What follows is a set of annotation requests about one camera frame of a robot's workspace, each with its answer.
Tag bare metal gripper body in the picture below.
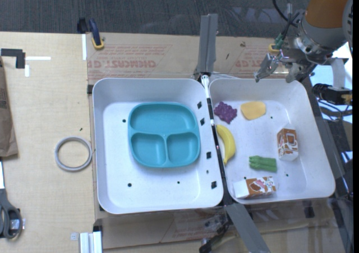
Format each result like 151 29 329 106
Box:
279 37 335 79

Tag yellow flat slice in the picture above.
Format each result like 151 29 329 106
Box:
240 101 266 121

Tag purple grapes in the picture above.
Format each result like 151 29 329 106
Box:
213 101 237 125

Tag orange and white carton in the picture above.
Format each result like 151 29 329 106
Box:
276 128 299 162

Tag white plastic tray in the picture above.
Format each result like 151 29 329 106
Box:
209 77 337 205
91 77 224 215

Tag thin black and white rod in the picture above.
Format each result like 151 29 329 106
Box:
200 74 227 205

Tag yellow banana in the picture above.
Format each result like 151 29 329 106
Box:
215 124 237 166

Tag brown cardboard board red print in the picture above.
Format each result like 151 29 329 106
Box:
85 31 353 250

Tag green asparagus bundle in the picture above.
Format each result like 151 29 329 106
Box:
248 155 278 173

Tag teal divided plate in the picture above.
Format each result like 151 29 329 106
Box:
127 102 201 169

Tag orange white pink carton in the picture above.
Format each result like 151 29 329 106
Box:
232 176 277 200

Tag white tape roll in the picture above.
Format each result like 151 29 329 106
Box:
54 136 93 172

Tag brown paper bag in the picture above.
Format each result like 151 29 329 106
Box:
0 55 19 158

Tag grey scissors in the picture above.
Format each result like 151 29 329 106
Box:
0 159 24 240

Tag black cylinder on white bracket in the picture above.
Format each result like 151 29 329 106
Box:
312 57 353 104

